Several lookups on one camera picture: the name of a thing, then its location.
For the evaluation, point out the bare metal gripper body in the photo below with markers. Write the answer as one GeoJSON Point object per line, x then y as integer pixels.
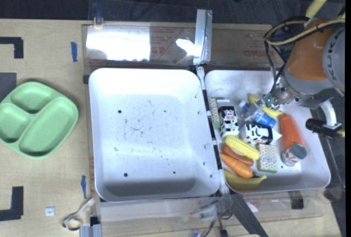
{"type": "Point", "coordinates": [285, 94]}

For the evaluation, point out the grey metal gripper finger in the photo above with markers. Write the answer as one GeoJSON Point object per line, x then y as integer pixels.
{"type": "Point", "coordinates": [250, 115]}
{"type": "Point", "coordinates": [257, 107]}

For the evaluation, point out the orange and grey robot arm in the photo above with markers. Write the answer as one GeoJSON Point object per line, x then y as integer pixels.
{"type": "Point", "coordinates": [307, 55]}

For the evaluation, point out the blue bottle with white cap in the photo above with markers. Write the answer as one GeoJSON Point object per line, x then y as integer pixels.
{"type": "Point", "coordinates": [266, 119]}

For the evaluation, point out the yellow banana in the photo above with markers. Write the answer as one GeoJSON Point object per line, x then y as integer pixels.
{"type": "Point", "coordinates": [244, 182]}
{"type": "Point", "coordinates": [272, 112]}

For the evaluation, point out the cow print carton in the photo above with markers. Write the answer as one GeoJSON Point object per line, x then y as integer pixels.
{"type": "Point", "coordinates": [257, 134]}
{"type": "Point", "coordinates": [229, 122]}

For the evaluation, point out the yellow corn cob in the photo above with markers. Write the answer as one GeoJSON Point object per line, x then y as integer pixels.
{"type": "Point", "coordinates": [242, 146]}

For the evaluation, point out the green and yellow patterned carton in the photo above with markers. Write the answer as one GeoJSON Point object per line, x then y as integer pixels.
{"type": "Point", "coordinates": [214, 113]}
{"type": "Point", "coordinates": [267, 159]}

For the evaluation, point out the orange sausage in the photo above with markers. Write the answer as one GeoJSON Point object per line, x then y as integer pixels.
{"type": "Point", "coordinates": [238, 157]}

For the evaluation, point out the thin black and white rod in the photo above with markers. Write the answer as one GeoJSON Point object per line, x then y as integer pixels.
{"type": "Point", "coordinates": [206, 98]}

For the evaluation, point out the orange carrot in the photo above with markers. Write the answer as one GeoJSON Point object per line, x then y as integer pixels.
{"type": "Point", "coordinates": [237, 167]}

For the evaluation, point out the red and white can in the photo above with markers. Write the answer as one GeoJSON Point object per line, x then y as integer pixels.
{"type": "Point", "coordinates": [292, 156]}

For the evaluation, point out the white plastic tray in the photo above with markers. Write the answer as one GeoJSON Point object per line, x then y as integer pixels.
{"type": "Point", "coordinates": [153, 134]}
{"type": "Point", "coordinates": [307, 175]}

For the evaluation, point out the small black block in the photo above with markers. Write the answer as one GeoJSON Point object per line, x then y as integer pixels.
{"type": "Point", "coordinates": [224, 232]}

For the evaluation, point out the green divided plate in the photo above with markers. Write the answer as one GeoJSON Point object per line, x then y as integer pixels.
{"type": "Point", "coordinates": [41, 120]}

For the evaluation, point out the small white square tile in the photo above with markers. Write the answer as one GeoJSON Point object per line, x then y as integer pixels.
{"type": "Point", "coordinates": [50, 211]}

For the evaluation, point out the black cylinder on white bracket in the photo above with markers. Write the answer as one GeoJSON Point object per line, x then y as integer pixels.
{"type": "Point", "coordinates": [319, 125]}

